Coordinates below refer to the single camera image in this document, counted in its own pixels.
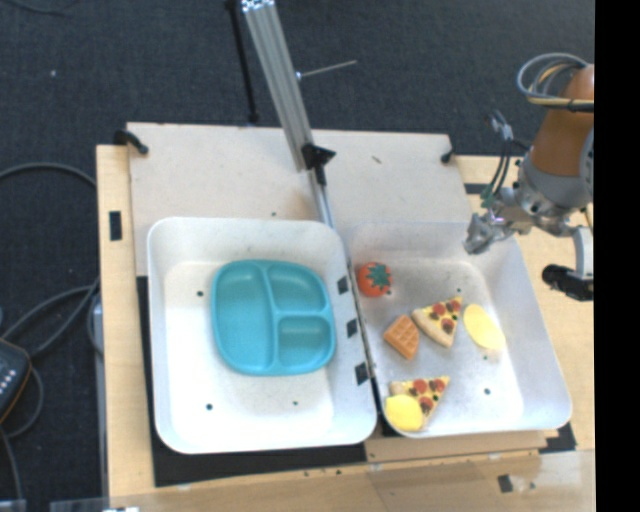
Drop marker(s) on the pale flat board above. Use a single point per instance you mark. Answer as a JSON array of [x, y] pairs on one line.
[[225, 175]]

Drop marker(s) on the yellow oval chip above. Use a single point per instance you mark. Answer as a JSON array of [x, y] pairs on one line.
[[482, 327]]

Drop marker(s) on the black cylinder on white bracket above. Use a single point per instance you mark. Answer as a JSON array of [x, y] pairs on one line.
[[570, 280]]

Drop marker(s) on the yellow lemon slice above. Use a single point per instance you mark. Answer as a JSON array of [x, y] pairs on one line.
[[404, 414]]

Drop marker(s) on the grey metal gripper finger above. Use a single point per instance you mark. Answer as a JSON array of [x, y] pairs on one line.
[[500, 234], [475, 235]]

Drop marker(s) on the red tomato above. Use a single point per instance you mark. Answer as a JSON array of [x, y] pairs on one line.
[[372, 282]]

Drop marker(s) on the white plastic tray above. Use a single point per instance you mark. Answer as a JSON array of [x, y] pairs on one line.
[[190, 350], [520, 380]]

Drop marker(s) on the orange waffle piece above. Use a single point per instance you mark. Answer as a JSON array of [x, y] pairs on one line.
[[402, 337]]

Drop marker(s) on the thin black and white rod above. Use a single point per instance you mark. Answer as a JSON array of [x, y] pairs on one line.
[[326, 205]]

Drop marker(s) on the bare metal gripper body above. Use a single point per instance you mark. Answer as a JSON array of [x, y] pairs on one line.
[[527, 212]]

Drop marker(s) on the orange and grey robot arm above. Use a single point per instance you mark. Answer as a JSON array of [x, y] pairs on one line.
[[562, 140]]

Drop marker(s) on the pizza slice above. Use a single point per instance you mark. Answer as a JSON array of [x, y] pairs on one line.
[[427, 392], [442, 320]]

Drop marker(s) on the blue divided plate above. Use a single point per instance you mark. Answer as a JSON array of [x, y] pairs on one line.
[[272, 320]]

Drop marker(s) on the black block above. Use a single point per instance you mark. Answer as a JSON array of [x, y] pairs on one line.
[[316, 154]]

